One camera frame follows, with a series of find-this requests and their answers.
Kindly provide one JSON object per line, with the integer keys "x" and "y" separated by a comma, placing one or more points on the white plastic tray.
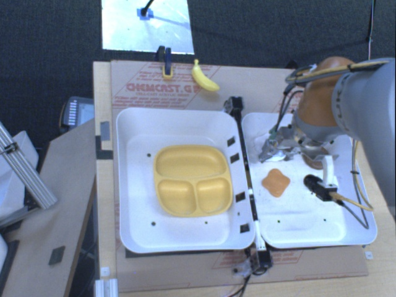
{"x": 139, "y": 221}
{"x": 309, "y": 227}

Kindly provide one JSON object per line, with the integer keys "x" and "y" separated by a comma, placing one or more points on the black cylinder on white bracket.
{"x": 321, "y": 189}

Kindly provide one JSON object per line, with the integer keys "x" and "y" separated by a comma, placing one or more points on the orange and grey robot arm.
{"x": 355, "y": 104}

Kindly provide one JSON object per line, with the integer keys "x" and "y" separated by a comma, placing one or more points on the yellow banana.
{"x": 204, "y": 79}

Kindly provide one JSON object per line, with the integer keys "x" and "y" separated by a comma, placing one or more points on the orange biscuit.
{"x": 276, "y": 182}

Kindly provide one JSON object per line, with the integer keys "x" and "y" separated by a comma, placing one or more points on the brown cardboard board, red print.
{"x": 191, "y": 268}

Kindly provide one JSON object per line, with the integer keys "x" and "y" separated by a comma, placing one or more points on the thin black and white rod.
{"x": 247, "y": 172}

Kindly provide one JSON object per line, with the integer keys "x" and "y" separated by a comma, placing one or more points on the yellow divided plate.
{"x": 191, "y": 181}

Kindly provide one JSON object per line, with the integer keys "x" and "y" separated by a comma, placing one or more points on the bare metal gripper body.
{"x": 289, "y": 138}

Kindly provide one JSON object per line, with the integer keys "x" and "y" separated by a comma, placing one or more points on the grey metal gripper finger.
{"x": 287, "y": 155}
{"x": 267, "y": 152}

